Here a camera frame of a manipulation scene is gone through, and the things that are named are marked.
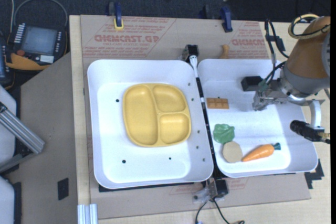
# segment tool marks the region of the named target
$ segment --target blue clamp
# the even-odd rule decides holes
[[[124,22],[121,17],[121,5],[119,2],[109,2],[106,6],[105,14],[107,16],[112,16],[112,14],[115,15],[113,22],[116,30],[124,29]]]
[[[224,31],[227,32],[232,32],[232,26],[231,26],[231,12],[228,7],[222,7],[219,11],[221,15],[221,19],[224,21],[222,23]]]

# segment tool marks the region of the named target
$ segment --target cardboard sheet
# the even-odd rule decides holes
[[[197,210],[199,204],[193,203],[193,194],[203,188],[201,183],[117,191],[99,187],[93,174],[87,69],[98,59],[178,59],[187,44],[198,45],[199,61],[219,58],[223,45],[229,45],[231,59],[268,59],[259,23],[232,21],[233,31],[225,33],[220,20],[143,17],[123,20],[125,29],[116,31],[112,17],[81,16],[91,203],[98,205],[99,219]],[[310,198],[303,173],[227,178],[226,182],[229,194],[219,201],[221,207]]]

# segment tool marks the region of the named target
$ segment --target metal bracket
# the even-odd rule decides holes
[[[181,55],[181,60],[185,62],[190,62],[190,56],[198,56],[199,50],[198,50],[198,45],[191,45],[188,44],[184,47],[183,53]]]
[[[77,206],[78,224],[98,224],[97,204]]]
[[[228,188],[224,179],[211,177],[205,182],[204,188],[193,194],[194,204],[203,204],[216,197],[216,200],[223,200],[228,194]]]
[[[319,162],[314,172],[305,172],[305,178],[309,189],[313,189],[313,180],[321,180],[324,177],[324,172],[319,159]]]
[[[320,127],[321,126],[321,105],[319,100],[312,100],[309,104],[310,113],[311,113],[311,121],[310,125],[313,127]]]
[[[0,124],[19,139],[31,153],[23,156],[17,154],[0,166],[0,173],[42,152],[45,142],[28,129],[7,107],[0,102]]]

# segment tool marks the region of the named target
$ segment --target toy carrot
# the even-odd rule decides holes
[[[281,146],[279,143],[276,143],[274,145],[267,144],[267,145],[262,145],[249,154],[247,154],[242,161],[243,162],[248,162],[252,161],[254,159],[260,159],[260,158],[265,158],[273,154],[274,150],[280,150]]]

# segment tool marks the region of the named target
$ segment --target black cable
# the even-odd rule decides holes
[[[274,49],[273,49],[273,46],[272,46],[272,42],[270,40],[270,36],[269,36],[269,29],[268,29],[268,22],[270,20],[269,19],[266,19],[265,20],[265,31],[266,31],[266,40],[267,40],[267,44],[269,46],[269,50],[271,52],[271,57],[272,57],[272,65],[273,65],[273,70],[275,69],[275,63],[276,63],[276,57],[275,57],[275,53],[274,53]]]
[[[219,206],[218,206],[218,204],[217,204],[217,202],[216,202],[215,199],[216,199],[216,197],[212,198],[212,201],[215,203],[215,205],[216,205],[216,207],[217,207],[217,209],[218,209],[218,211],[219,211],[220,216],[224,219],[224,221],[226,222],[226,224],[230,224],[230,223],[225,219],[225,217],[223,216],[222,211],[220,210],[220,208],[219,208]]]
[[[267,81],[269,77],[270,80],[267,82],[267,84],[270,84],[270,82],[272,81],[273,77],[274,77],[274,74],[275,74],[275,71],[277,71],[279,68],[283,67],[285,65],[286,61],[278,64],[275,68],[273,68],[273,70],[267,75],[267,77],[265,78],[265,80]]]
[[[213,197],[212,199],[210,199],[211,202],[214,202],[218,211],[219,211],[219,214],[220,216],[224,219],[224,221],[226,222],[226,224],[230,224],[226,218],[223,216],[223,213],[222,211],[220,210],[220,207],[218,206],[218,203],[216,202],[216,199],[217,197]],[[197,214],[196,214],[196,218],[195,218],[195,224],[198,224],[198,215],[200,214],[199,212],[202,210],[202,208],[207,204],[208,201],[206,201],[200,208],[199,210],[197,211]],[[241,220],[238,224],[245,224],[245,221]]]
[[[196,214],[196,218],[195,218],[195,224],[198,224],[198,215],[200,214],[199,212],[201,212],[202,208],[207,204],[208,201],[206,201],[200,208],[199,210],[197,211],[197,214]]]
[[[276,46],[277,46],[279,52],[280,52],[284,57],[289,58],[289,56],[288,56],[287,54],[285,54],[285,53],[282,51],[282,49],[280,48],[280,45],[279,45],[279,42],[278,42],[278,39],[277,39],[277,35],[276,35],[276,33],[275,33],[275,29],[274,29],[273,23],[272,23],[270,20],[269,20],[268,22],[269,22],[269,24],[271,25],[272,32],[273,32],[273,36],[274,36],[274,40],[275,40],[275,44],[276,44]]]

